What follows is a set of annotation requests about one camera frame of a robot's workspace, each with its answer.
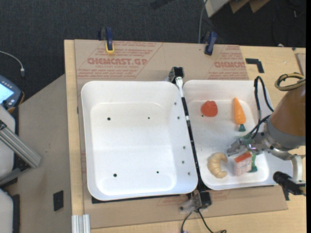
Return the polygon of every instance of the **cable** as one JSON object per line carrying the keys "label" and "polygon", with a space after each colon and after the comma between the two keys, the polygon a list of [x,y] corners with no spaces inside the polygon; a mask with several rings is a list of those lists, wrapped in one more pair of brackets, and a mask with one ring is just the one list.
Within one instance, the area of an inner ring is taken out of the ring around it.
{"label": "cable", "polygon": [[[278,0],[275,0],[275,7],[276,7],[276,12],[273,16],[273,19],[272,19],[272,23],[271,23],[271,34],[272,34],[272,40],[274,42],[274,44],[277,46],[278,45],[278,42],[276,42],[276,36],[275,36],[275,23],[276,21],[278,21],[281,25],[287,27],[287,30],[286,30],[286,42],[284,43],[284,45],[286,47],[289,47],[290,46],[290,43],[289,43],[289,36],[290,36],[290,30],[292,28],[296,28],[298,29],[297,32],[300,32],[301,35],[302,35],[302,40],[305,40],[305,32],[300,29],[299,27],[297,27],[295,24],[297,22],[297,20],[302,16],[302,15],[306,15],[306,9],[302,10],[301,12],[299,12],[299,10],[293,6],[284,6],[284,7],[280,7],[279,4],[278,4]],[[291,17],[283,17],[282,14],[281,14],[281,10],[282,11],[286,11],[284,9],[290,9],[292,10],[292,13],[294,15],[293,18]]]}
{"label": "cable", "polygon": [[186,216],[186,218],[185,218],[184,221],[183,221],[183,224],[181,225],[181,230],[180,230],[181,233],[184,233],[184,224],[185,224],[186,220],[188,219],[188,217],[190,217],[190,215],[191,215],[193,212],[199,213],[201,219],[203,220],[203,223],[204,223],[205,227],[208,229],[208,231],[209,231],[210,233],[214,233],[214,232],[208,227],[208,225],[206,224],[206,222],[205,222],[205,220],[204,220],[204,217],[202,216],[202,214],[201,214],[201,212],[200,212],[200,209],[201,209],[201,208],[198,208],[197,210],[194,210],[194,211],[190,212],[190,213],[188,214],[188,216]]}
{"label": "cable", "polygon": [[256,102],[258,101],[258,103],[257,103],[257,108],[258,108],[258,107],[260,108],[259,100],[258,100],[258,80],[261,82],[261,85],[262,85],[264,100],[266,101],[266,104],[267,104],[268,108],[273,112],[274,109],[273,109],[272,106],[269,104],[269,101],[268,101],[268,98],[267,98],[266,87],[265,87],[265,85],[264,85],[264,82],[263,82],[261,76],[257,76],[257,77],[255,78],[255,81],[254,81],[255,98],[256,98]]}
{"label": "cable", "polygon": [[254,80],[254,87],[255,87],[255,100],[256,100],[256,106],[257,106],[257,111],[258,111],[258,124],[255,126],[255,128],[250,132],[253,133],[255,131],[255,133],[252,135],[252,139],[255,138],[255,136],[257,135],[258,131],[259,131],[259,127],[260,125],[266,120],[268,119],[268,117],[265,117],[265,120],[261,120],[261,108],[260,108],[260,103],[259,103],[259,98],[258,98],[258,81],[261,82],[262,85],[262,90],[263,90],[263,96],[264,96],[264,100],[266,101],[266,104],[268,106],[268,108],[273,112],[274,109],[272,108],[272,106],[269,104],[268,102],[268,98],[267,98],[267,92],[266,92],[266,87],[264,85],[264,82],[262,80],[262,78],[260,76],[257,76]]}
{"label": "cable", "polygon": [[207,3],[208,0],[205,0],[202,11],[201,11],[201,16],[200,16],[200,23],[199,23],[199,40],[198,43],[201,43],[201,27],[202,27],[202,18],[203,18],[203,12],[205,9],[205,5]]}
{"label": "cable", "polygon": [[[285,81],[287,78],[297,78],[299,80],[295,84],[291,84],[287,86],[280,86],[281,82]],[[306,77],[300,73],[294,72],[294,73],[281,75],[275,82],[275,87],[280,91],[290,91],[290,90],[295,90],[305,84],[306,84]]]}
{"label": "cable", "polygon": [[188,219],[188,217],[190,217],[190,215],[191,215],[192,213],[193,213],[193,211],[190,212],[190,213],[188,214],[188,216],[186,216],[186,218],[184,219],[183,224],[181,225],[180,233],[184,233],[184,224],[185,224],[186,220]]}
{"label": "cable", "polygon": [[208,229],[208,231],[209,231],[210,233],[214,233],[214,232],[207,226],[207,224],[206,224],[206,222],[205,222],[205,220],[204,220],[204,217],[202,216],[202,214],[201,214],[201,212],[200,212],[200,208],[198,209],[198,213],[200,214],[200,217],[201,217],[201,219],[203,220],[203,223],[204,223],[205,227]]}
{"label": "cable", "polygon": [[0,51],[0,53],[3,53],[3,54],[5,54],[5,55],[8,55],[8,56],[12,57],[13,59],[15,59],[15,60],[20,64],[20,66],[21,66],[21,69],[20,69],[20,74],[21,74],[21,76],[22,76],[22,77],[25,77],[25,69],[24,69],[24,67],[23,67],[23,64],[21,63],[21,61],[20,61],[18,58],[16,58],[15,56],[13,56],[13,55],[11,55],[11,54],[9,54],[9,53],[7,53],[7,52]]}

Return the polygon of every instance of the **red tomato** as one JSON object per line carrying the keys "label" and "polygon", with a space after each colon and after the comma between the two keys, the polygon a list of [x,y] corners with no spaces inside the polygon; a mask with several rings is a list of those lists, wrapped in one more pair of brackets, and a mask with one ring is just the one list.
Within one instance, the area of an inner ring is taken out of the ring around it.
{"label": "red tomato", "polygon": [[206,101],[202,107],[201,112],[206,117],[214,117],[218,114],[218,108],[215,101]]}

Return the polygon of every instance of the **blue clamp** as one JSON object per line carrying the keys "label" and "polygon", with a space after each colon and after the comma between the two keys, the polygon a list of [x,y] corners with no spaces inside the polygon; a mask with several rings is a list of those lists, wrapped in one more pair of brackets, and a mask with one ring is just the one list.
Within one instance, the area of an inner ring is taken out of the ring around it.
{"label": "blue clamp", "polygon": [[115,46],[112,42],[112,29],[109,27],[106,27],[106,52],[107,53],[114,53],[115,52]]}
{"label": "blue clamp", "polygon": [[217,33],[212,31],[209,34],[209,37],[207,39],[207,46],[205,47],[205,51],[204,51],[205,54],[208,54],[208,55],[213,54],[213,48],[214,48],[216,40],[217,40]]}

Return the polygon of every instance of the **black carpet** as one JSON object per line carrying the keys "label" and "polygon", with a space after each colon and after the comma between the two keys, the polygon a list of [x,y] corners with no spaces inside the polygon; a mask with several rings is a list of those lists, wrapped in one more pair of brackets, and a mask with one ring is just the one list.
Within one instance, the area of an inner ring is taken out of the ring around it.
{"label": "black carpet", "polygon": [[[29,98],[64,74],[64,39],[97,39],[101,26],[111,27],[115,40],[196,43],[202,6],[203,0],[0,0],[0,50],[20,60],[26,76],[3,54],[0,74]],[[212,18],[205,12],[202,34],[210,31],[219,44],[305,47],[306,0],[272,0],[256,13],[246,5],[233,14],[227,4]]]}

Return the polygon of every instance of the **orange carrot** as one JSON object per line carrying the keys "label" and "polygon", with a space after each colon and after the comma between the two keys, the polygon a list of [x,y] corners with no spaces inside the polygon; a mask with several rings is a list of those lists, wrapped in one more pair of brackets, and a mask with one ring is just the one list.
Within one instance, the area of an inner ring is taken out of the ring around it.
{"label": "orange carrot", "polygon": [[246,117],[242,106],[237,98],[234,98],[234,119],[237,124],[240,124],[239,131],[244,132],[246,131],[244,127],[244,123],[246,122]]}

